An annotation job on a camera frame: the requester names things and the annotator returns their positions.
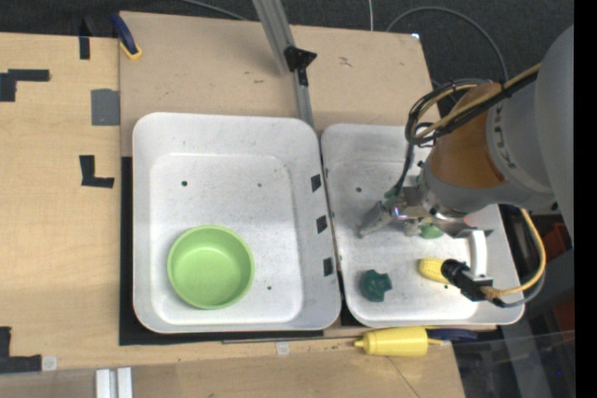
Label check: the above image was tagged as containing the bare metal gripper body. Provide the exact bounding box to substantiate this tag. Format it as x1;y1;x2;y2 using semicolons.
382;185;463;229

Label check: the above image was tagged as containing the white plastic tray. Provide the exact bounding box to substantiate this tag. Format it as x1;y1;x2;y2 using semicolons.
320;122;526;328
132;111;342;335

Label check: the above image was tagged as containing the yellow corn cob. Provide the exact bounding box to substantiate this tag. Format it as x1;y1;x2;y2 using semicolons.
417;257;451;283

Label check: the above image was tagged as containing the dark green broccoli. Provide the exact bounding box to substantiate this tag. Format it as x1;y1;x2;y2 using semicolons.
358;268;394;303

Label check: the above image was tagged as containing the yellow squeeze bottle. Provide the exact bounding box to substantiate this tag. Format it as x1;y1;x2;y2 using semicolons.
353;325;445;358

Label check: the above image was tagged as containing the green bowl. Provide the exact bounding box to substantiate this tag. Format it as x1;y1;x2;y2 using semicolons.
166;224;257;310

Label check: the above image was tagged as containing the pale wood board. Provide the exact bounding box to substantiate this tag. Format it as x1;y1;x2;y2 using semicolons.
118;10;500;363

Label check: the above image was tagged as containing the black cylinder on white bracket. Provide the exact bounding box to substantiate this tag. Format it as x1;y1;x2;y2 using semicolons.
440;227;495;302

